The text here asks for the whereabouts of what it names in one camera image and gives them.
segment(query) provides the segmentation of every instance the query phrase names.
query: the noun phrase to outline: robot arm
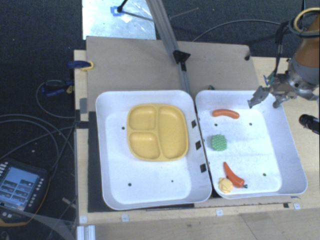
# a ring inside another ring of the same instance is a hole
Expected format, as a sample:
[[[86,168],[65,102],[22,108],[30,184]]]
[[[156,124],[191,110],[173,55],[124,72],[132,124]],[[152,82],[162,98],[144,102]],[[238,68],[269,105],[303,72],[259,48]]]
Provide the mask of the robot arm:
[[[319,12],[319,8],[311,8],[309,11]],[[320,38],[319,25],[320,15],[318,15],[307,31],[297,28],[298,19],[304,14],[302,11],[289,24],[295,34],[300,35],[301,42],[296,53],[288,64],[288,69],[284,74],[272,72],[266,82],[268,87],[259,86],[253,94],[253,98],[248,100],[248,105],[252,108],[254,105],[261,103],[269,93],[275,97],[273,107],[278,108],[281,103],[289,99],[296,99],[300,96],[309,101],[318,101],[319,96],[313,91],[319,87],[319,61],[320,61]],[[313,132],[319,134],[319,119],[313,116],[302,115],[300,123]]]

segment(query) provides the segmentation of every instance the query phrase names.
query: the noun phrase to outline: blue clamp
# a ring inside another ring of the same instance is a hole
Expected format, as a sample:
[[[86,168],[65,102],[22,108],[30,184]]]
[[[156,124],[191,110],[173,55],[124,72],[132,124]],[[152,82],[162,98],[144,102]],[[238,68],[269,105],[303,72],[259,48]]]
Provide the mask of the blue clamp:
[[[51,97],[66,92],[74,84],[75,81],[73,80],[49,80],[43,84],[41,91],[45,96]]]
[[[68,62],[67,67],[70,70],[81,69],[82,71],[89,71],[94,68],[94,63],[92,61],[74,60]]]
[[[118,9],[118,6],[111,6],[111,7],[110,7],[110,11],[111,11],[111,13],[112,13],[113,16],[119,17],[119,16],[124,15],[123,12],[118,12],[117,9]]]
[[[263,79],[264,79],[265,85],[268,86],[268,79],[265,75],[263,75]]]

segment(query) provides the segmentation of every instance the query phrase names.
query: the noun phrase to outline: cable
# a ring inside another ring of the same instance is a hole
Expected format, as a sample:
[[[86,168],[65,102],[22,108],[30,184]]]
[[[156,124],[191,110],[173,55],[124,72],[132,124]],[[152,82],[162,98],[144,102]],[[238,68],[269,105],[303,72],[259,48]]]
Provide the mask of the cable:
[[[64,152],[64,150],[65,150],[65,148],[66,148],[66,146],[67,146],[67,143],[69,143],[69,138],[70,138],[71,133],[72,133],[72,131],[73,131],[75,125],[76,125],[76,121],[73,122],[72,127],[71,127],[71,131],[69,132],[68,137],[66,137],[66,136],[62,133],[62,131],[60,131],[60,130],[59,130],[58,128],[56,128],[54,125],[52,125],[51,123],[49,123],[49,122],[47,122],[47,121],[45,121],[45,120],[42,120],[41,118],[36,117],[36,116],[27,115],[27,114],[5,114],[5,115],[0,115],[0,118],[4,118],[4,117],[25,117],[25,118],[29,118],[29,119],[38,120],[38,121],[40,121],[40,122],[43,122],[43,123],[51,126],[53,129],[55,129],[57,132],[59,132],[60,135],[65,139],[65,143],[64,143],[64,145],[63,145],[63,148],[62,148],[61,151],[59,152],[59,147],[58,147],[58,144],[57,144],[57,141],[56,141],[55,137],[52,135],[52,133],[51,133],[46,127],[42,126],[41,124],[39,124],[39,123],[37,123],[37,122],[30,121],[30,120],[24,120],[24,119],[11,119],[11,120],[7,120],[7,121],[3,121],[3,122],[9,122],[9,121],[10,121],[10,122],[14,122],[14,121],[25,122],[25,121],[27,121],[27,122],[31,122],[32,124],[38,125],[38,126],[40,126],[41,128],[43,128],[43,129],[46,129],[46,131],[48,132],[48,134],[53,138],[53,141],[55,142],[56,148],[57,148],[57,159],[56,159],[54,165],[53,165],[52,168],[51,168],[51,170],[54,168],[54,172],[53,172],[53,174],[51,175],[51,178],[53,179],[54,176],[55,176],[55,174],[56,174],[56,172],[57,172],[57,169],[58,169],[58,162],[59,162],[59,160],[60,160],[60,158],[61,158],[61,156],[62,156],[62,154],[63,154],[63,152]],[[5,154],[4,156],[0,157],[0,160],[3,159],[3,158],[5,158],[6,156],[8,156],[8,155],[11,154],[11,153],[12,153],[12,152],[10,151],[9,153],[7,153],[7,154]]]
[[[67,213],[67,211],[70,209],[70,207],[74,204],[74,202],[77,200],[77,196],[76,195],[74,197],[74,199],[68,204],[68,206],[64,209],[64,211],[62,212],[62,214],[60,215],[60,217],[57,219],[58,221],[62,219],[62,217]],[[52,233],[54,232],[55,230],[55,227],[57,226],[58,222],[52,227],[48,237],[46,238],[46,240],[49,240],[52,238]]]
[[[281,58],[282,52],[283,52],[282,42],[283,42],[284,35],[288,31],[288,29],[289,28],[288,28],[288,21],[287,21],[287,22],[282,23],[275,33],[276,56],[275,56],[275,68],[272,73],[273,77],[276,77],[277,72],[278,72],[280,58]]]
[[[29,124],[33,124],[35,126],[38,126],[38,127],[42,128],[43,130],[45,130],[50,135],[50,137],[52,138],[53,143],[54,143],[55,148],[56,148],[56,156],[57,156],[57,158],[59,157],[59,146],[58,146],[58,143],[57,143],[55,137],[53,136],[53,134],[46,127],[44,127],[43,125],[41,125],[41,124],[39,124],[37,122],[31,121],[31,120],[26,120],[26,119],[9,119],[9,120],[0,121],[0,124],[12,123],[12,122],[29,123]],[[8,154],[3,155],[2,157],[0,157],[0,160],[4,159],[7,156],[8,156]]]
[[[77,216],[75,216],[75,219],[73,221],[73,224],[71,226],[71,233],[73,234],[77,229]]]
[[[2,233],[1,233],[1,239],[2,239],[2,240],[9,240],[9,239],[10,239],[10,236],[9,236],[9,234],[8,234],[7,231],[2,231]]]
[[[72,127],[65,127],[65,128],[61,128],[61,129],[59,129],[59,130],[60,130],[60,131],[63,131],[63,130],[67,130],[67,129],[70,129],[70,128],[72,128]],[[26,143],[21,144],[20,146],[17,146],[17,147],[15,147],[14,149],[12,149],[11,151],[9,151],[8,153],[4,154],[3,157],[7,157],[7,156],[9,156],[10,154],[12,154],[13,152],[15,152],[15,151],[23,148],[24,146],[26,146],[26,145],[28,145],[28,144],[30,144],[30,143],[32,143],[32,142],[36,142],[37,140],[40,140],[40,139],[42,139],[42,138],[44,138],[44,137],[46,137],[46,136],[48,136],[48,135],[49,135],[49,134],[47,133],[47,134],[41,135],[41,136],[39,136],[39,137],[36,137],[36,138],[34,138],[34,139],[32,139],[32,140],[29,140],[29,141],[27,141]],[[72,145],[71,145],[71,143],[70,143],[69,141],[68,141],[68,144],[69,144],[70,149],[71,149],[72,152],[74,153],[75,150],[74,150],[74,148],[72,147]]]
[[[295,34],[296,36],[300,37],[300,38],[304,38],[304,39],[308,39],[308,38],[318,38],[320,33],[319,31],[318,32],[315,32],[315,33],[312,33],[312,32],[307,32],[307,31],[303,31],[303,32],[298,32],[294,29],[293,27],[293,21],[294,21],[295,18],[293,18],[292,20],[289,21],[289,24],[288,24],[288,28],[289,30]]]
[[[303,33],[303,34],[315,34],[315,33],[318,33],[319,35],[319,31],[320,29],[317,29],[317,30],[309,30],[309,31],[303,31],[302,29],[300,29],[298,27],[298,21],[302,18],[303,15],[307,14],[307,13],[311,13],[311,12],[318,12],[320,13],[320,7],[312,7],[312,8],[308,8],[308,9],[305,9],[303,11],[301,11],[293,20],[293,23],[292,23],[292,26],[293,26],[293,29],[299,33]]]
[[[208,29],[207,31],[203,32],[202,34],[198,35],[195,39],[192,40],[192,42],[198,40],[200,37],[204,36],[205,34],[211,32],[217,28],[220,28],[220,27],[223,27],[223,26],[226,26],[229,24],[233,24],[233,23],[240,23],[240,22],[260,22],[260,23],[268,23],[268,24],[273,24],[273,25],[281,25],[278,22],[263,20],[263,19],[238,19],[238,20],[228,21],[228,22],[222,23],[220,25],[214,26],[214,27]]]
[[[28,115],[28,114],[4,114],[4,115],[0,115],[0,118],[4,118],[4,117],[25,117],[25,118],[30,118],[30,119],[35,119],[38,120],[40,122],[43,122],[45,124],[47,124],[48,126],[51,126],[53,129],[55,129],[58,133],[61,134],[61,137],[64,138],[65,140],[67,139],[67,137],[63,134],[62,131],[60,131],[57,127],[55,127],[53,124],[39,118],[36,116],[32,116],[32,115]]]
[[[40,89],[42,88],[42,86],[45,85],[45,82],[43,82],[42,84],[39,85],[39,87],[36,89],[36,93],[35,93],[35,100],[36,100],[36,103],[38,104],[38,106],[40,107],[40,109],[42,109],[44,112],[46,112],[47,114],[49,114],[50,116],[53,116],[53,117],[56,117],[56,118],[61,118],[61,119],[75,119],[74,116],[62,116],[62,115],[58,115],[58,114],[54,114],[54,113],[51,113],[49,112],[48,110],[46,110],[41,104],[40,104],[40,101],[39,101],[39,91]]]
[[[69,142],[69,138],[70,138],[70,136],[71,136],[71,134],[72,134],[73,129],[74,129],[75,126],[76,126],[76,121],[73,122],[73,124],[72,124],[72,126],[71,126],[71,130],[70,130],[70,132],[69,132],[69,134],[68,134],[68,136],[67,136],[67,138],[66,138],[66,140],[65,140],[65,143],[63,144],[63,147],[62,147],[62,149],[61,149],[61,151],[60,151],[60,154],[58,155],[55,163],[53,164],[53,166],[52,166],[51,169],[50,169],[50,171],[52,171],[52,170],[54,169],[54,171],[53,171],[52,174],[51,174],[51,179],[53,179],[53,178],[55,177],[55,175],[56,175],[56,172],[57,172],[57,169],[58,169],[59,160],[60,160],[63,152],[65,151],[65,148],[66,148],[66,146],[67,146],[67,143]]]

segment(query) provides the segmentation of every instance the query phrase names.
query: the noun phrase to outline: wooden board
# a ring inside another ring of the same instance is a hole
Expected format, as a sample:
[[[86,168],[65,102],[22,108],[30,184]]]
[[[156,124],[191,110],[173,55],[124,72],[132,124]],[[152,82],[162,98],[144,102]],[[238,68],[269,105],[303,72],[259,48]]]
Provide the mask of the wooden board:
[[[191,96],[209,85],[217,90],[255,90],[258,87],[246,45],[179,41],[190,53],[186,61]],[[88,37],[86,57],[94,63],[88,72],[88,108],[95,111],[106,91],[180,90],[178,66],[161,40]]]
[[[254,64],[259,82],[260,84],[263,84],[262,75],[269,75],[269,73],[273,70],[275,59],[253,57],[252,62]],[[280,63],[280,70],[284,71],[286,68],[287,68],[286,60],[282,59]],[[85,96],[83,94],[85,93],[83,89],[80,91],[80,93],[78,92],[78,90],[80,87],[85,87],[87,85],[87,80],[86,80],[85,74],[79,70],[75,71],[75,79],[76,79],[75,95],[76,95],[76,102],[77,102],[77,99],[79,97],[83,98]],[[277,214],[279,213],[281,214],[280,216],[281,218],[284,218],[285,215],[288,215],[288,216],[292,216],[294,220],[295,217],[293,217],[293,215],[296,215],[301,211],[294,210],[294,206],[292,203],[290,203],[290,200],[293,203],[299,203],[302,209],[307,209],[307,208],[316,209],[316,211],[318,211],[317,214],[319,214],[319,209],[318,209],[320,207],[319,136],[310,132],[307,129],[303,129],[298,122],[298,118],[302,114],[310,114],[310,115],[318,116],[318,112],[319,112],[318,105],[315,102],[310,102],[310,101],[306,101],[298,98],[296,100],[290,100],[285,102],[283,106],[286,112],[287,120],[289,122],[289,126],[292,131],[292,135],[293,135],[298,153],[300,155],[302,166],[304,168],[304,171],[306,173],[307,180],[308,180],[308,189],[304,194],[301,194],[294,198],[290,198],[286,196],[284,197],[284,199],[282,199],[281,196],[277,196],[276,198],[278,200],[276,202],[272,201],[273,197],[266,197],[266,198],[263,197],[263,198],[258,198],[256,201],[254,201],[254,203],[252,201],[249,201],[249,203],[245,203],[245,202],[233,203],[230,205],[230,204],[227,204],[228,200],[224,202],[224,199],[221,199],[219,203],[217,202],[211,203],[210,205],[203,203],[203,206],[201,204],[197,204],[196,206],[197,208],[192,208],[192,209],[131,210],[131,211],[121,211],[121,212],[88,213],[87,211],[88,131],[86,129],[77,129],[76,130],[77,174],[78,174],[77,184],[78,184],[78,199],[79,199],[79,217],[80,217],[80,220],[82,220],[82,224],[101,225],[97,228],[97,233],[98,233],[97,239],[99,239],[98,238],[99,236],[103,236],[103,233],[105,233],[106,231],[108,231],[106,236],[118,236],[118,238],[115,237],[115,239],[126,239],[126,237],[128,236],[130,236],[130,239],[143,239],[144,235],[141,235],[141,232],[145,232],[143,225],[147,225],[146,226],[147,228],[152,228],[153,224],[159,225],[159,227],[162,227],[162,229],[158,230],[160,235],[164,233],[163,231],[166,230],[167,225],[172,225],[173,229],[176,229],[177,232],[179,233],[179,231],[185,230],[185,227],[186,227],[185,221],[188,221],[188,220],[207,221],[208,218],[210,220],[221,219],[220,217],[217,217],[217,213],[216,213],[217,209],[222,209],[225,218],[228,217],[228,220],[230,220],[231,222],[234,222],[232,224],[233,225],[235,224],[233,227],[235,227],[237,231],[240,229],[242,230],[243,224],[241,223],[241,220],[242,221],[244,220],[243,218],[239,219],[239,216],[241,214],[268,213],[271,219],[275,221],[275,219],[278,218]],[[287,202],[290,203],[289,207],[284,208],[283,203],[287,203]],[[287,214],[288,210],[290,210],[293,213],[293,215]],[[307,218],[308,213],[312,213],[312,211],[313,210],[311,209],[303,210],[304,212],[303,215]],[[121,217],[123,214],[129,215],[130,223],[128,223],[127,225],[121,222]],[[315,213],[312,213],[312,216],[314,216],[314,219],[317,219],[319,221],[319,216],[317,217]],[[296,225],[299,220],[300,218],[297,218],[293,223],[293,225]],[[287,224],[286,223],[287,222],[285,221],[277,221],[275,224],[283,225],[283,227],[285,227],[284,225],[290,224],[290,222],[288,222]],[[128,227],[128,231],[123,229],[124,231],[121,231],[120,233],[119,229],[122,227]],[[199,232],[203,232],[205,234],[203,239],[212,239],[212,236],[213,236],[212,235],[213,233],[211,232],[211,228],[209,226],[203,226],[203,227],[199,226],[199,228],[197,229],[193,228],[192,232],[195,232],[195,233],[194,234],[192,233],[190,235],[190,238],[189,238],[189,234],[188,235],[182,234],[182,236],[184,236],[184,239],[199,239],[197,238],[197,236],[199,236]],[[251,239],[250,234],[247,235],[247,232],[248,232],[247,230],[243,231],[242,238],[240,237],[232,238],[237,236],[237,235],[233,235],[233,236],[227,237],[227,239]],[[179,236],[178,233],[173,233],[173,235],[170,234],[170,236],[176,236],[177,238]],[[150,236],[156,237],[156,235],[153,234],[152,231],[149,234]],[[221,236],[221,237],[223,236],[222,232],[216,233],[216,234],[217,236]],[[292,234],[290,232],[287,232],[285,235],[291,236]]]
[[[95,226],[96,239],[117,240],[315,240],[320,209],[118,222]]]
[[[74,58],[79,61],[87,60],[87,52],[85,50],[75,50],[73,53]],[[79,68],[74,70],[74,82],[76,87],[75,92],[75,109],[80,111],[81,121],[88,121],[88,73],[86,71],[81,71]]]

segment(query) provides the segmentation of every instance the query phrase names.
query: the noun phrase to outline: metal bracket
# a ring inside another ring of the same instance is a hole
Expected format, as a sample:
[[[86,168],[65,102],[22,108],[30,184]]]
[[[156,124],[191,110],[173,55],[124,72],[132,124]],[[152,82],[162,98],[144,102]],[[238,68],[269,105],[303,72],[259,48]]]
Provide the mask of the metal bracket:
[[[88,216],[80,216],[80,223],[87,223],[88,222]]]
[[[300,210],[301,209],[300,204],[298,202],[294,202],[293,203],[293,207],[294,207],[295,210]]]
[[[121,215],[121,221],[122,222],[129,222],[129,215],[128,214],[122,214]]]
[[[187,71],[186,61],[190,56],[191,56],[190,53],[186,53],[186,52],[183,52],[183,51],[180,51],[180,50],[175,50],[173,52],[173,57],[174,57],[175,62],[177,64],[180,63],[181,70],[185,71],[185,72]]]
[[[224,215],[224,212],[223,212],[222,209],[216,209],[215,212],[216,212],[217,216],[223,216]]]
[[[76,228],[77,240],[96,240],[96,227],[95,225],[78,226]]]

